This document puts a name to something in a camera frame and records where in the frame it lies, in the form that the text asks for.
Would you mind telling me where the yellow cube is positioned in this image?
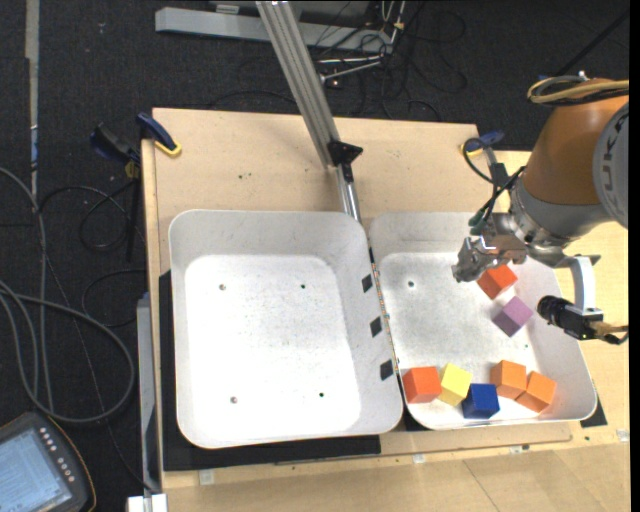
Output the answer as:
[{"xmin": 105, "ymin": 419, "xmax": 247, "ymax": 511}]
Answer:
[{"xmin": 438, "ymin": 362, "xmax": 474, "ymax": 408}]

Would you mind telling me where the pale wood board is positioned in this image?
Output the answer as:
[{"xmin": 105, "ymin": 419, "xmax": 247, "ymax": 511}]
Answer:
[{"xmin": 149, "ymin": 107, "xmax": 575, "ymax": 491}]

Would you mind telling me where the white plastic tray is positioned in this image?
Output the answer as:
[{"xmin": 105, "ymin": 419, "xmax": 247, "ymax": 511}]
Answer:
[
  {"xmin": 368, "ymin": 211, "xmax": 599, "ymax": 432},
  {"xmin": 168, "ymin": 208, "xmax": 405, "ymax": 450}
]

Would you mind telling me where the red-orange cube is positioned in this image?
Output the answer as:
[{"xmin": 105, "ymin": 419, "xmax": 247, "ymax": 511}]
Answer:
[
  {"xmin": 401, "ymin": 365, "xmax": 444, "ymax": 405},
  {"xmin": 476, "ymin": 263, "xmax": 520, "ymax": 301}
]

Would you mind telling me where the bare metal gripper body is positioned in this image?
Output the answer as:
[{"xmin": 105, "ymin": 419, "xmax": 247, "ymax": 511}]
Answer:
[{"xmin": 480, "ymin": 211, "xmax": 570, "ymax": 268}]

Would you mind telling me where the purple cube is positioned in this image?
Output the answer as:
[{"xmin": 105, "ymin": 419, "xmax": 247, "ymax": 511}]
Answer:
[{"xmin": 491, "ymin": 295, "xmax": 535, "ymax": 338}]

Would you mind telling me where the blue cube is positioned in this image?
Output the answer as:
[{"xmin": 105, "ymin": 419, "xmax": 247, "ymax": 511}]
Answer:
[{"xmin": 460, "ymin": 382, "xmax": 502, "ymax": 421}]

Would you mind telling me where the orange cube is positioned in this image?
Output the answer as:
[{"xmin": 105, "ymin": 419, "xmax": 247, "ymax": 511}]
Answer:
[
  {"xmin": 515, "ymin": 370, "xmax": 559, "ymax": 414},
  {"xmin": 488, "ymin": 359, "xmax": 529, "ymax": 401}
]

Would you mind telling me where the black cylinder on white bracket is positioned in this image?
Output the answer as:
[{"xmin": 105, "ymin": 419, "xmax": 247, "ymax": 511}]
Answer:
[{"xmin": 536, "ymin": 254, "xmax": 605, "ymax": 342}]

